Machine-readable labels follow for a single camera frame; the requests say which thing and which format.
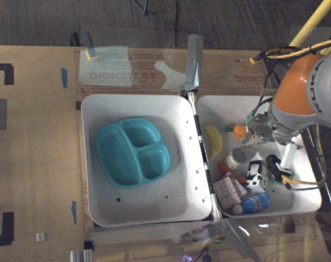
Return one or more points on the orange carrot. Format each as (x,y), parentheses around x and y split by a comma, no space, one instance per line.
(239,131)

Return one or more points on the teal divided plate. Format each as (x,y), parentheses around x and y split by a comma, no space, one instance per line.
(119,151)

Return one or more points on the blue plastic bottle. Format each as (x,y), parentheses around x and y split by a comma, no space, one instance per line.
(254,203)

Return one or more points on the white plastic tray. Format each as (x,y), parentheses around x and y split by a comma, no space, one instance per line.
(143,209)
(299,198)

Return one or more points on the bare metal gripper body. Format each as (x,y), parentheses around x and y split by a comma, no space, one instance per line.
(262,130)

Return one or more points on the brown cardboard board red print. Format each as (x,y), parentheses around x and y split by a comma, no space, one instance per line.
(223,72)

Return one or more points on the white can with grey lid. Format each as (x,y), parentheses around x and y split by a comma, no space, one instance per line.
(235,158)

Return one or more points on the black and white carton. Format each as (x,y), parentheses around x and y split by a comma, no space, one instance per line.
(255,173)

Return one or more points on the black cylinder on white bracket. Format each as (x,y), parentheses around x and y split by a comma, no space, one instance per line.
(276,168)

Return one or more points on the white and red packet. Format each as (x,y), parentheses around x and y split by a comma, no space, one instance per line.
(227,194)

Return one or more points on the yellow banana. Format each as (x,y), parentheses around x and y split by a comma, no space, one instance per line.
(215,140)

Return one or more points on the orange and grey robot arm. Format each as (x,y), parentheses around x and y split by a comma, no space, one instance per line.
(296,91)

